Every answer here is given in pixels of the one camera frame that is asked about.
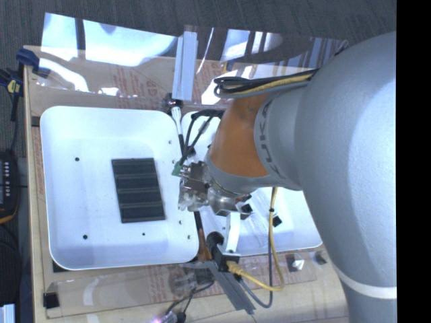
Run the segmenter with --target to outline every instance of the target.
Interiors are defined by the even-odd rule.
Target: clear plastic sheet
[[[191,26],[185,30],[197,35],[197,58],[193,69],[193,93],[190,100],[184,101],[183,113],[206,106],[227,106],[228,100],[213,94],[215,77],[272,77],[315,69],[347,46],[342,40],[268,32]],[[28,77],[28,99],[34,125],[38,125],[38,118],[47,108],[58,105],[165,110],[166,94],[174,89],[181,36],[130,30],[47,13],[41,47],[28,47],[40,58],[39,73],[29,72]],[[44,292],[47,295],[54,293],[59,302],[59,306],[46,307],[47,317],[67,318],[155,303],[166,303],[168,307],[188,295],[191,288],[208,280],[194,273],[189,264],[90,271],[65,271],[56,267],[48,248],[40,131],[33,128],[31,133]],[[266,248],[266,226],[253,219],[251,225],[259,231],[256,235],[258,245]],[[242,258],[241,265],[251,275],[267,282],[265,255]],[[289,273],[283,260],[281,267],[285,274]],[[302,281],[304,279],[295,277],[288,280],[291,283]],[[215,283],[196,296],[221,294],[223,291]]]

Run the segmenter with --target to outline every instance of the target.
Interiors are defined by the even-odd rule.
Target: white stripe
[[[368,297],[378,298],[378,299],[397,299],[397,286],[395,287],[377,287],[365,285],[363,283],[359,283],[349,278],[346,274],[344,274],[341,270],[339,270],[334,263],[332,262],[332,266],[335,269],[335,272],[338,274],[338,277],[341,281],[343,281],[348,287],[353,289],[354,291],[361,293],[362,295],[366,295]]]

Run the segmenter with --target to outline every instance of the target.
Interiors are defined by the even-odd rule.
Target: dark floor
[[[216,26],[301,36],[346,39],[350,45],[396,30],[397,0],[0,0],[0,68],[15,69],[15,54],[41,41],[45,12],[161,34],[180,35],[184,25]],[[13,139],[11,103],[0,90],[0,150]],[[16,157],[25,157],[23,105],[18,107]],[[17,237],[18,219],[5,224]],[[5,234],[0,241],[11,243]],[[13,258],[0,254],[0,306],[11,298],[7,279]]]

